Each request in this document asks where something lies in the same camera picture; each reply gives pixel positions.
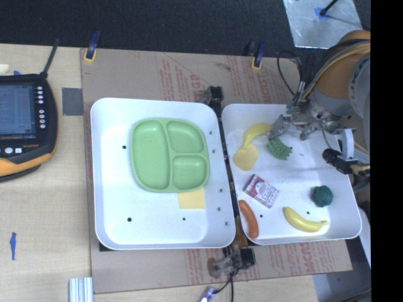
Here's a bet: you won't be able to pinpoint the red and white carton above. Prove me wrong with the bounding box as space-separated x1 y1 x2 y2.
242 174 281 209

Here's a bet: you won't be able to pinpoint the yellow banana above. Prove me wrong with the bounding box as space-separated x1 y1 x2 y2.
283 206 329 233

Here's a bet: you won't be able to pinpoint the pale yellow spatula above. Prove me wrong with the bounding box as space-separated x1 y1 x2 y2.
232 122 273 172

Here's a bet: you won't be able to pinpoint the green grapes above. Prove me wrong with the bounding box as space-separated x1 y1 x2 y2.
266 137 293 161

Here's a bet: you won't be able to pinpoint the green divided plate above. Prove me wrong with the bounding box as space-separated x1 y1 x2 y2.
129 117 211 194

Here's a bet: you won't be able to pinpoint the black cylinder on white bracket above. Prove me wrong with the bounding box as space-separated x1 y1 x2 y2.
322 128 360 175

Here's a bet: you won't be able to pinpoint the black block with thin wires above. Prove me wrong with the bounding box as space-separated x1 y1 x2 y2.
207 246 256 279
203 86 225 107

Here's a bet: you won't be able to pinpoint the brown cardboard board red print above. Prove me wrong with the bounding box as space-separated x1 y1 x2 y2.
79 48 354 294

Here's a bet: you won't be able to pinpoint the thin black and white rod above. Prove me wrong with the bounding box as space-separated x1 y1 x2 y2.
213 98 241 248

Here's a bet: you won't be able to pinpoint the orange sausage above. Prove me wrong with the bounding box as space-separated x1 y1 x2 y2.
237 199 260 240

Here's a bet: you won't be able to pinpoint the white plastic tray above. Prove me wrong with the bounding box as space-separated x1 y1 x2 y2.
89 97 237 251
220 103 363 247

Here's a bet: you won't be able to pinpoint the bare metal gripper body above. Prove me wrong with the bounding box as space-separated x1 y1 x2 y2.
290 103 342 135

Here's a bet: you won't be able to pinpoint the yellow cheese slice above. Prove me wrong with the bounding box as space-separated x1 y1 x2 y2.
177 188 207 210

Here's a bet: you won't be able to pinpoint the green broccoli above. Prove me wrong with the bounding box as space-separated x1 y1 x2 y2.
312 185 334 208

